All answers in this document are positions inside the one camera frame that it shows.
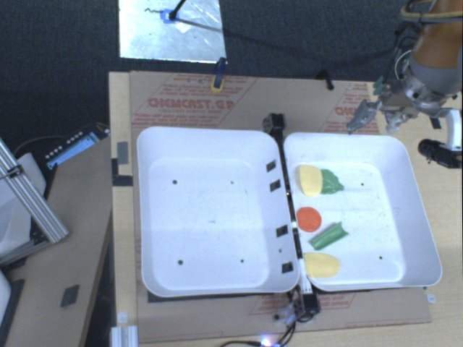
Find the white plastic tray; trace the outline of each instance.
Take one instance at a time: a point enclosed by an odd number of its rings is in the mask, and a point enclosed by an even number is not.
[[[341,267],[332,278],[310,278],[324,291],[430,286],[442,268],[405,146],[393,137],[296,133],[284,143],[296,212],[314,207],[322,226],[300,230],[303,252],[332,223],[349,233],[319,252]],[[344,191],[306,197],[297,169],[307,164],[331,170]]]
[[[149,291],[172,297],[294,288],[297,256],[270,136],[152,127],[138,137],[137,155]]]

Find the cardboard sheet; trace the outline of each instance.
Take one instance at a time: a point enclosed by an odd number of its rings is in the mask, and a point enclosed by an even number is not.
[[[225,77],[222,93],[210,91],[212,76],[133,72],[130,75],[134,216],[137,262],[137,319],[140,343],[281,333],[273,318],[288,303],[286,294],[160,299],[141,280],[140,214],[136,140],[147,127],[260,129],[269,113],[284,113],[285,134],[347,133],[357,104],[369,99],[364,82]],[[378,134],[372,123],[362,133]],[[322,294],[321,313],[299,331],[430,322],[421,288]]]

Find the yellow toy cheese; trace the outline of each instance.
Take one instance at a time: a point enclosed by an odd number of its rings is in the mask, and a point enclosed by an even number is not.
[[[321,193],[323,188],[323,174],[319,168],[308,165],[299,167],[299,181],[302,192],[308,197]]]
[[[331,278],[341,267],[337,258],[326,253],[304,253],[304,262],[310,278]]]

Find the electronic device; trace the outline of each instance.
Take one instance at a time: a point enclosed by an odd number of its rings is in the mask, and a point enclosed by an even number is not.
[[[52,170],[55,166],[60,165],[64,161],[104,139],[109,133],[109,128],[100,123],[84,126],[76,132],[67,135],[62,140],[59,140],[59,142],[43,156],[42,164],[48,170]]]

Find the metal sheet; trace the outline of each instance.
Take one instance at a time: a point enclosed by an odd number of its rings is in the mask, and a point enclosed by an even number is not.
[[[119,0],[122,58],[216,63],[226,57],[218,0],[187,0],[175,22],[162,19],[180,0]]]

